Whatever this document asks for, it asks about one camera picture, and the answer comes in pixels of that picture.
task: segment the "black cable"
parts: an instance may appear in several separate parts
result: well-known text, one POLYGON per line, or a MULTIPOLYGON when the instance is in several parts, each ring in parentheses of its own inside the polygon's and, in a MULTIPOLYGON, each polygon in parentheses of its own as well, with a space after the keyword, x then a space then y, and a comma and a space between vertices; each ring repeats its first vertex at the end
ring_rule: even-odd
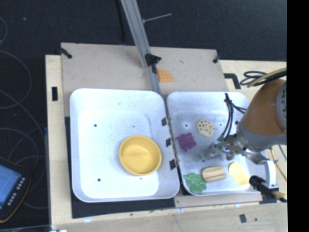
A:
MULTIPOLYGON (((28 90, 27 90, 26 94, 24 95, 24 97, 23 97, 21 100, 19 100, 19 101, 15 101, 15 104, 13 104, 13 105, 9 105, 9 106, 0 106, 0 109, 8 109, 8 108, 12 108, 12 107, 18 106, 18 103, 22 103, 25 99, 27 99, 27 97, 29 96, 29 94, 30 94, 30 92, 31 92, 31 89, 32 89, 32 77, 31 77, 31 73, 30 73, 28 67, 27 67, 27 66, 23 63, 23 61, 21 61, 18 57, 14 56, 13 54, 8 53, 8 52, 6 52, 6 51, 2 51, 2 50, 0 50, 0 53, 6 54, 6 55, 8 55, 8 56, 14 58, 15 60, 17 60, 17 61, 24 67, 24 69, 26 70, 26 72, 27 72, 27 74, 28 74, 28 77, 29 77, 29 87, 28 87, 28 90)), ((4 94, 5 96, 7 96, 8 98, 11 97, 10 95, 8 95, 7 93, 5 93, 4 91, 1 91, 1 93, 4 94)))
MULTIPOLYGON (((32 170, 32 172, 33 172, 34 169, 36 168, 37 164, 38 164, 38 161, 39 161, 39 157, 38 157, 39 149, 38 149, 37 144, 34 142, 34 140, 31 137, 29 137, 27 134, 25 134, 24 132, 22 132, 20 130, 15 130, 15 129, 11 129, 11 128, 0 128, 0 131, 13 131, 13 132, 22 134, 24 137, 26 137, 27 139, 29 139, 33 143, 35 151, 36 151, 36 155, 37 155, 37 158, 36 158, 33 170, 32 170)), ((9 157, 7 158, 7 160, 11 160, 12 154, 13 154, 13 151, 10 153, 9 157)))
MULTIPOLYGON (((4 24, 4 37, 0 40, 0 46, 2 46, 2 44, 4 43, 4 41, 6 40, 7 38, 7 24, 6 22, 0 17, 0 21, 4 24)), ((39 123, 37 122, 37 120, 33 117, 33 115, 28 111, 28 109, 26 109, 21 103, 29 96, 30 92, 31 92, 31 89, 32 89, 32 77, 31 77, 31 73, 28 69, 28 67, 25 65, 25 63, 20 60, 18 57, 14 56, 13 54, 11 53, 8 53, 6 51, 3 51, 3 50, 0 50, 0 53, 3 53, 5 55, 8 55, 12 58, 14 58, 15 60, 17 60, 23 67, 24 69, 26 70, 27 74, 28 74, 28 77, 29 77, 29 87, 28 87, 28 90, 26 92, 26 94, 24 95, 24 97, 20 100, 16 100, 15 98, 13 98, 11 95, 7 94, 5 91, 1 90, 0 89, 0 93, 4 96, 6 96, 7 98, 9 98, 11 101, 14 102, 14 104, 12 105, 8 105, 8 106, 0 106, 0 109, 9 109, 9 108, 13 108, 13 107, 16 107, 16 106, 19 106, 21 107, 27 114, 28 116, 33 120, 33 122, 35 123, 36 125, 36 128, 32 129, 30 132, 28 132, 27 134, 20 131, 20 130, 16 130, 16 129, 11 129, 11 128, 0 128, 0 131, 12 131, 12 132, 16 132, 16 133, 19 133, 19 134, 22 134, 23 135, 23 138, 21 138, 16 144, 15 146, 13 147, 12 151, 10 152, 9 154, 9 157, 8 157, 8 160, 11 159, 12 155, 14 154, 14 152, 16 151, 17 147, 20 145, 20 143, 25 140, 25 139, 28 139, 30 140, 33 145, 34 145, 34 148, 35 148, 35 152, 36 154, 35 155, 32 155, 32 156, 28 156, 28 157, 25 157, 25 158, 22 158, 20 159, 18 162, 16 162, 16 164, 19 164, 25 160, 28 160, 28 159, 32 159, 32 158, 35 158, 35 162, 34 162, 34 166, 31 170, 32 174, 34 173, 37 165, 38 165, 38 161, 39 161, 39 158, 45 158, 45 156, 40 156, 39 155, 39 149, 38 149, 38 146, 37 144, 35 143, 35 141, 29 136, 31 133, 33 133, 34 131, 36 130, 39 130, 39 133, 42 137, 42 139, 44 140, 44 133, 42 131, 42 125, 39 125, 39 123)), ((27 194, 32 192, 37 186, 38 184, 42 181, 44 175, 46 174, 46 164, 44 164, 44 169, 43 171, 41 172, 38 180, 36 181, 36 183, 31 183, 31 187, 30 189, 27 191, 27 194)), ((37 210, 42 210, 42 209, 48 209, 48 206, 35 206, 35 205, 31 205, 27 202, 23 202, 23 205, 29 207, 29 208, 32 208, 32 209, 37 209, 37 210)))
MULTIPOLYGON (((241 82, 239 83, 240 85, 244 86, 244 85, 250 85, 252 82, 254 82, 256 79, 266 75, 265 72, 260 72, 260 71, 248 71, 248 72, 245 72, 243 74, 246 78, 244 78, 243 80, 241 80, 241 82)), ((265 78, 265 80, 263 81, 260 81, 256 84, 253 85, 253 87, 256 87, 256 86, 259 86, 259 85, 262 85, 262 84, 265 84, 265 83, 268 83, 270 81, 274 81, 276 79, 279 79, 281 77, 284 77, 286 76, 286 71, 283 71, 283 72, 279 72, 277 74, 274 74, 270 77, 267 77, 265 78)))
MULTIPOLYGON (((34 158, 34 157, 37 157, 37 156, 29 156, 29 157, 25 157, 25 158, 22 158, 21 160, 19 160, 18 162, 16 162, 16 164, 20 164, 21 162, 25 161, 25 160, 28 160, 28 159, 31 159, 31 158, 34 158)), ((29 190, 27 191, 27 195, 29 193, 31 193, 38 185, 39 183, 42 181, 45 173, 46 173, 46 165, 44 165, 44 169, 43 171, 41 172, 41 175, 39 177, 39 179, 37 180, 37 182, 35 184, 33 184, 32 187, 29 188, 29 190)), ((45 210, 45 209, 48 209, 48 206, 36 206, 36 205, 32 205, 32 204, 29 204, 28 202, 26 201, 23 201, 23 205, 31 208, 31 209, 36 209, 36 210, 45 210)))
POLYGON ((279 149, 280 149, 280 151, 281 151, 283 157, 284 157, 286 160, 288 160, 287 157, 286 157, 286 154, 284 153, 284 151, 283 151, 283 149, 282 149, 282 147, 281 147, 281 145, 278 145, 278 146, 279 146, 279 149))
POLYGON ((225 135, 227 129, 229 128, 229 125, 230 125, 230 122, 231 122, 231 113, 230 113, 229 105, 227 104, 227 97, 228 97, 228 94, 225 93, 225 100, 224 101, 225 101, 227 108, 228 108, 227 123, 226 123, 224 131, 221 133, 220 137, 218 138, 218 141, 222 141, 224 139, 224 135, 225 135))
POLYGON ((8 36, 8 25, 6 24, 5 20, 3 20, 3 18, 0 16, 0 21, 4 24, 4 36, 3 38, 0 40, 0 46, 3 45, 3 43, 6 40, 6 37, 8 36))
POLYGON ((288 203, 287 199, 284 199, 284 198, 279 198, 279 200, 283 203, 288 203))
POLYGON ((226 97, 226 105, 228 107, 228 113, 229 113, 229 117, 230 117, 230 122, 229 122, 229 127, 228 127, 228 131, 227 131, 227 134, 225 136, 225 138, 223 139, 223 141, 226 141, 230 132, 231 132, 231 129, 232 129, 232 125, 233 125, 233 114, 234 114, 234 109, 233 109, 233 105, 232 105, 232 101, 230 100, 228 94, 226 93, 225 94, 225 97, 226 97))
POLYGON ((42 138, 44 139, 44 134, 43 131, 40 128, 39 123, 36 121, 36 119, 33 117, 33 115, 22 105, 20 104, 20 102, 18 102, 17 100, 15 100, 12 96, 8 95, 7 93, 5 93, 4 91, 2 91, 0 89, 0 93, 2 93, 3 95, 5 95, 6 97, 10 98, 12 101, 14 101, 16 104, 18 104, 29 116, 30 118, 33 120, 33 122, 36 124, 37 128, 39 129, 39 132, 42 136, 42 138))
POLYGON ((256 86, 259 86, 259 85, 262 85, 262 84, 265 84, 265 83, 268 83, 268 82, 271 82, 271 81, 274 81, 274 80, 277 80, 277 79, 284 77, 284 76, 286 76, 286 72, 277 73, 275 75, 272 75, 272 76, 266 78, 264 81, 261 81, 261 82, 258 82, 257 84, 254 84, 253 87, 256 87, 256 86))
POLYGON ((232 105, 237 111, 241 112, 242 114, 244 114, 247 110, 247 108, 236 106, 234 103, 232 103, 232 105))

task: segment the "black carpet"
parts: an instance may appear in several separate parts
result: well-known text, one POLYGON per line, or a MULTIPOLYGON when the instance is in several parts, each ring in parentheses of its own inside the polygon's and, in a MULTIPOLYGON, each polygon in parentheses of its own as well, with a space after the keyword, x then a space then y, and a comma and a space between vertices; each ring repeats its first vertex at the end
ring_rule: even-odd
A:
MULTIPOLYGON (((287 0, 137 1, 143 19, 172 14, 145 23, 150 46, 286 61, 287 0)), ((116 0, 0 0, 0 156, 34 172, 33 191, 0 230, 49 223, 44 56, 61 42, 133 45, 118 15, 116 0)))

